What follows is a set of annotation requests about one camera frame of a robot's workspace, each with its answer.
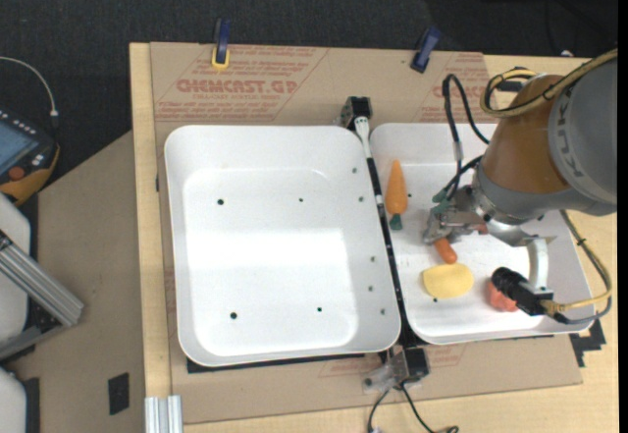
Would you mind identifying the white plastic tray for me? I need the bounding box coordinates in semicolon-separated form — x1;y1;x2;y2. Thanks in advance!
163;124;402;367
368;122;598;346

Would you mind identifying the orange sausage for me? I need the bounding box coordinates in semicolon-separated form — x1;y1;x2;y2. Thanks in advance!
434;237;459;266

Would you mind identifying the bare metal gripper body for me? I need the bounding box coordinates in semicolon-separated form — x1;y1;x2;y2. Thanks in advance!
431;186;531;246

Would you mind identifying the thin black and white rod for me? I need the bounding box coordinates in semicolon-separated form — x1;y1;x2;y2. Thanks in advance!
353;116;410;350

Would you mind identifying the red round toy food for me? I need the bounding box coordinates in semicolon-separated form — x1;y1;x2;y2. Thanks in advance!
486;275;520;313

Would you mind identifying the brown cardboard board red print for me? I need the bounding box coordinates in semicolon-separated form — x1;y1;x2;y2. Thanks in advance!
149;41;585;425

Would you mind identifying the yellow biscuit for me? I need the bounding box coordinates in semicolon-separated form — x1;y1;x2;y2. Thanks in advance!
421;262;475;300

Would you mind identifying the orange carrot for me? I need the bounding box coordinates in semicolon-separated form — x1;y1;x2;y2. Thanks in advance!
384;159;411;231

